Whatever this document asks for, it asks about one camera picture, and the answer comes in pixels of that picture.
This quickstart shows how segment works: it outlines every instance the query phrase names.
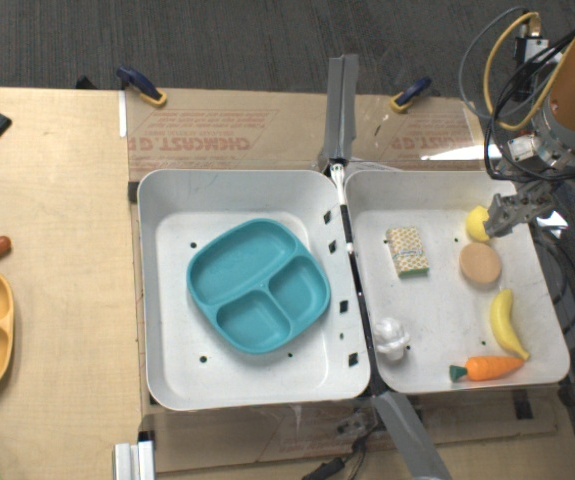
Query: carrot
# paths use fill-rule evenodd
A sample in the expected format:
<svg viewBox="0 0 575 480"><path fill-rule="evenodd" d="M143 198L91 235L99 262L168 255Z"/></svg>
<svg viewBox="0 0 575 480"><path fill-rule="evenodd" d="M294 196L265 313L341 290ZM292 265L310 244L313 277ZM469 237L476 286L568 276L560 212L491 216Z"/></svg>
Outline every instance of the carrot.
<svg viewBox="0 0 575 480"><path fill-rule="evenodd" d="M449 376L456 382L463 375L469 380L491 380L520 368L525 360L513 356L474 356L467 359L465 367L451 365Z"/></svg>

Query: blue plate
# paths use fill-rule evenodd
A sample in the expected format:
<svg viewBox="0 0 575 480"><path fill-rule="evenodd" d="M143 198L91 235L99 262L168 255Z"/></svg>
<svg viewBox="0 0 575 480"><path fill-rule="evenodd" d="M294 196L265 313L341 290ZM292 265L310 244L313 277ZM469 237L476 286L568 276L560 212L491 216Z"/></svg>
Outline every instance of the blue plate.
<svg viewBox="0 0 575 480"><path fill-rule="evenodd" d="M329 282L285 226L254 219L223 233L192 258L187 286L216 330L249 354L275 350L329 305Z"/></svg>

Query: yellow banana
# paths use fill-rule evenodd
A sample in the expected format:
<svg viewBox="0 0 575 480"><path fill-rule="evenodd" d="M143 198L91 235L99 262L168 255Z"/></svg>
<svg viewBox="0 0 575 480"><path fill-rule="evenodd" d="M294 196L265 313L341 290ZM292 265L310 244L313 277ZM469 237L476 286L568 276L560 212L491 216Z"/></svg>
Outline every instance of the yellow banana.
<svg viewBox="0 0 575 480"><path fill-rule="evenodd" d="M527 352L511 324L511 310L514 304L514 294L509 288L505 288L498 292L491 302L491 310L489 312L489 320L491 322L491 330L498 344L508 352L518 354L525 361L529 359L529 352Z"/></svg>

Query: lemon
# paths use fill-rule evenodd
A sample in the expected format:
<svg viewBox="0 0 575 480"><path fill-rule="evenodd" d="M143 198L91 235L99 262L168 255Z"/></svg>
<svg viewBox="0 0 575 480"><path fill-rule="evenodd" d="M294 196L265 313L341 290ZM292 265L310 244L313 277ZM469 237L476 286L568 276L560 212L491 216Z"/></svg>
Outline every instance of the lemon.
<svg viewBox="0 0 575 480"><path fill-rule="evenodd" d="M469 236L479 242L486 242L489 240L489 236L487 236L485 226L483 225L487 220L489 220L489 213L487 212L487 208L484 206L478 205L470 211L465 220L465 228L467 229Z"/></svg>

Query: table surface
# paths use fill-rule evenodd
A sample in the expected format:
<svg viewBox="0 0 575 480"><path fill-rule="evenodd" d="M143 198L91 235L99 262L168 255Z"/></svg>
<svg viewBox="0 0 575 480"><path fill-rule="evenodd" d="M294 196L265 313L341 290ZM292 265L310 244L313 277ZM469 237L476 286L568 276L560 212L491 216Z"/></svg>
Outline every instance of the table surface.
<svg viewBox="0 0 575 480"><path fill-rule="evenodd" d="M0 88L0 258L15 343L0 382L0 475L109 479L113 446L141 419L128 151L118 92ZM575 437L551 397L555 431L441 445L455 479L575 478ZM320 459L165 474L294 479ZM395 450L359 478L410 478Z"/></svg>

